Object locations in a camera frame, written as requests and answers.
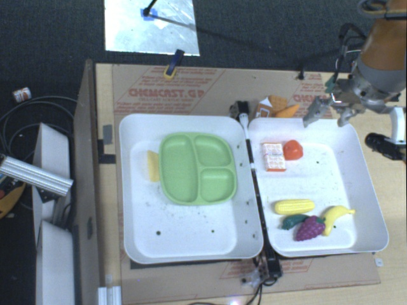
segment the toy tomato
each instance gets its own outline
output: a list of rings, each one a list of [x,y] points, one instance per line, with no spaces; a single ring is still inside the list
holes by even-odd
[[[297,160],[297,159],[300,159],[304,155],[303,147],[300,145],[300,143],[297,140],[288,141],[284,145],[282,150],[284,152],[284,158],[286,160]]]

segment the green plate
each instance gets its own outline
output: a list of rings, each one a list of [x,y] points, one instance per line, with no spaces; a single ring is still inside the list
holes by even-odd
[[[159,152],[160,181],[168,199],[181,205],[213,205],[236,193],[235,161],[228,143],[206,133],[173,133]]]

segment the yellow corn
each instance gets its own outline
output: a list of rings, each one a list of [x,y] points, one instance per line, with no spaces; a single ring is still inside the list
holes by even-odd
[[[279,215],[297,215],[311,211],[315,203],[309,199],[281,200],[275,203],[274,210]]]

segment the metal plate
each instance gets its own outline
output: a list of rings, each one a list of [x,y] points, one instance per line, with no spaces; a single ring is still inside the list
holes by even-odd
[[[151,1],[105,0],[106,50],[199,56],[192,0],[157,0],[144,17]]]

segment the soda can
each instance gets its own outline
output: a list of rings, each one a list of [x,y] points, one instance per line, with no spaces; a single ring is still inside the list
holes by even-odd
[[[26,100],[31,99],[30,88],[24,87],[19,90],[13,91],[13,98],[17,103],[25,102]]]

